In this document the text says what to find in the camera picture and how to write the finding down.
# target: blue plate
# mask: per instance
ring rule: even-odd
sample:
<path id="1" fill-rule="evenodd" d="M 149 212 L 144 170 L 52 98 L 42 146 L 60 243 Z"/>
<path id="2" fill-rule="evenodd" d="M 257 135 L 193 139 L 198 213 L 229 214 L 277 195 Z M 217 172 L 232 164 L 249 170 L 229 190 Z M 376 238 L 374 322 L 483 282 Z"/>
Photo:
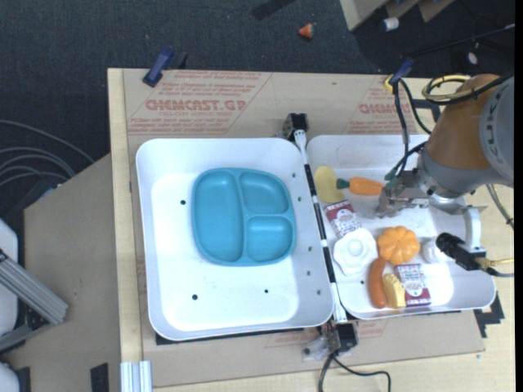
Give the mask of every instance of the blue plate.
<path id="1" fill-rule="evenodd" d="M 216 168 L 198 176 L 191 200 L 194 240 L 210 261 L 266 265 L 294 249 L 293 203 L 276 176 L 247 168 Z"/>

